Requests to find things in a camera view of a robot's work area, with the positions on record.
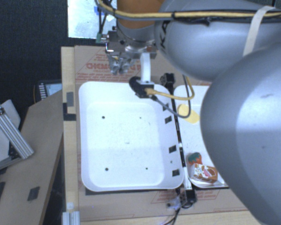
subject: white strap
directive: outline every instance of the white strap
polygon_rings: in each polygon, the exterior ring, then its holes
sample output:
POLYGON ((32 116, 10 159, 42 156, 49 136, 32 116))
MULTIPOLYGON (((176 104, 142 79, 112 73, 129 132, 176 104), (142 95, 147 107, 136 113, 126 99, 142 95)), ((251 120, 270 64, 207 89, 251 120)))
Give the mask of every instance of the white strap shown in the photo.
POLYGON ((264 15, 267 13, 267 11, 272 9, 274 9, 274 7, 264 6, 255 13, 251 21, 247 41, 245 42, 243 56, 253 51, 261 21, 264 15))

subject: empty white tray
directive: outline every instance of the empty white tray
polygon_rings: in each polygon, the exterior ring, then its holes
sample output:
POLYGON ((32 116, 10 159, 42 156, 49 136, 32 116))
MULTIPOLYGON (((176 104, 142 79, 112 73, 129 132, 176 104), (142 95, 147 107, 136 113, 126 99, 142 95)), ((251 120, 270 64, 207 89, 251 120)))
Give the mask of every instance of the empty white tray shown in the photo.
MULTIPOLYGON (((191 107, 192 110, 194 110, 197 114, 200 114, 201 112, 201 105, 203 102, 203 98, 208 90, 208 86, 193 86, 193 89, 195 91, 195 97, 191 100, 191 107)), ((186 89, 185 86, 178 86, 175 91, 174 95, 179 97, 186 97, 186 89)), ((178 108, 179 105, 185 104, 188 105, 187 101, 180 101, 175 100, 176 107, 178 108)), ((178 118, 179 121, 179 127, 180 127, 180 133, 181 133, 181 139, 182 139, 182 145, 183 150, 185 154, 185 160, 187 163, 187 156, 194 152, 199 152, 202 156, 202 163, 204 165, 212 166, 214 167, 213 162, 210 159, 210 156, 205 148, 202 134, 201 134, 201 128, 200 128, 200 121, 197 123, 190 123, 182 118, 178 118)), ((187 170, 189 174, 190 166, 187 163, 187 170)), ((190 181, 192 184, 196 185, 199 188, 226 188, 228 185, 225 183, 224 179, 221 177, 220 174, 218 174, 218 181, 211 184, 201 181, 196 181, 194 179, 190 178, 190 181)))
MULTIPOLYGON (((160 86, 155 89, 167 92, 160 86)), ((169 98, 159 99, 169 104, 169 98)), ((127 83, 79 89, 81 176, 92 191, 177 188, 183 181, 173 115, 127 83)))

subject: yellow cable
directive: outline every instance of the yellow cable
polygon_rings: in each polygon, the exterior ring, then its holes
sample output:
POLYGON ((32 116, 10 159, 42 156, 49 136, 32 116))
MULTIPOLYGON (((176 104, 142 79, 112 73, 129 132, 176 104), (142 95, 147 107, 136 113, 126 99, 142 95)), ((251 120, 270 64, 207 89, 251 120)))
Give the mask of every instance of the yellow cable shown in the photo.
POLYGON ((191 83, 191 81, 189 80, 188 77, 186 77, 186 80, 187 80, 187 84, 188 84, 188 86, 189 86, 189 88, 192 92, 192 95, 190 97, 177 97, 177 96, 167 94, 167 93, 164 93, 164 92, 156 91, 153 88, 145 88, 145 92, 147 93, 147 95, 160 95, 160 96, 164 96, 164 97, 171 98, 171 99, 188 101, 188 100, 191 100, 191 99, 194 98, 195 92, 192 88, 192 83, 191 83))
MULTIPOLYGON (((106 9, 107 11, 111 12, 114 15, 120 15, 126 18, 171 18, 173 13, 172 12, 166 12, 166 13, 128 13, 123 12, 120 10, 114 10, 108 5, 104 4, 102 0, 98 0, 98 3, 101 7, 106 9)), ((189 18, 201 18, 201 17, 210 17, 210 16, 216 16, 216 17, 229 17, 229 18, 241 18, 241 17, 253 17, 255 15, 255 12, 218 12, 218 11, 191 11, 191 12, 175 12, 175 18, 183 18, 183 17, 189 17, 189 18)), ((264 17, 275 17, 278 16, 281 18, 281 12, 272 12, 267 13, 264 15, 264 17)))

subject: brown box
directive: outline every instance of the brown box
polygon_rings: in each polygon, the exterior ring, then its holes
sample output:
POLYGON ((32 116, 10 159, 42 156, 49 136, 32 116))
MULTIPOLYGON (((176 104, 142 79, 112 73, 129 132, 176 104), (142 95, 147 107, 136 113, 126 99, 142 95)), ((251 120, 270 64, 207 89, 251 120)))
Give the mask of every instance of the brown box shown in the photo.
MULTIPOLYGON (((174 199, 175 190, 162 191, 121 191, 96 193, 87 190, 81 181, 81 148, 78 90, 87 81, 122 82, 138 75, 140 63, 136 63, 127 74, 113 76, 110 73, 108 59, 104 47, 76 46, 74 48, 75 91, 77 114, 77 161, 78 161, 78 197, 81 221, 108 220, 120 218, 141 218, 173 215, 173 209, 166 204, 174 199)), ((160 54, 152 62, 152 81, 159 83, 164 73, 175 73, 176 86, 183 84, 180 73, 171 66, 160 54)), ((192 79, 193 85, 208 85, 204 81, 192 79)), ((189 209, 181 210, 181 214, 195 214, 221 211, 246 210, 230 189, 197 190, 198 201, 189 209)))

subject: wooden plank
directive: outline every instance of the wooden plank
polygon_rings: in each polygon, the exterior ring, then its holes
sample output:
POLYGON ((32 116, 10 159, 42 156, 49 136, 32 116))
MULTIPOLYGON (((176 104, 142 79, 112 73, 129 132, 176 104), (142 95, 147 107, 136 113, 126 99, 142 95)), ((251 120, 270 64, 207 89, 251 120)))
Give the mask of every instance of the wooden plank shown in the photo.
POLYGON ((62 131, 61 92, 29 108, 21 134, 35 153, 0 175, 0 182, 6 183, 0 199, 0 225, 43 224, 61 152, 62 131), (28 201, 33 188, 38 190, 37 198, 28 201))
MULTIPOLYGON (((73 106, 67 112, 76 114, 75 106, 75 66, 74 48, 61 48, 63 103, 67 103, 67 93, 73 93, 73 106)), ((77 178, 77 138, 76 121, 64 121, 65 187, 67 212, 79 209, 77 178)))
MULTIPOLYGON (((165 224, 173 217, 146 217, 117 219, 93 222, 81 222, 81 225, 152 225, 165 224)), ((203 213, 178 216, 175 225, 259 225, 260 223, 251 215, 249 211, 203 213)))

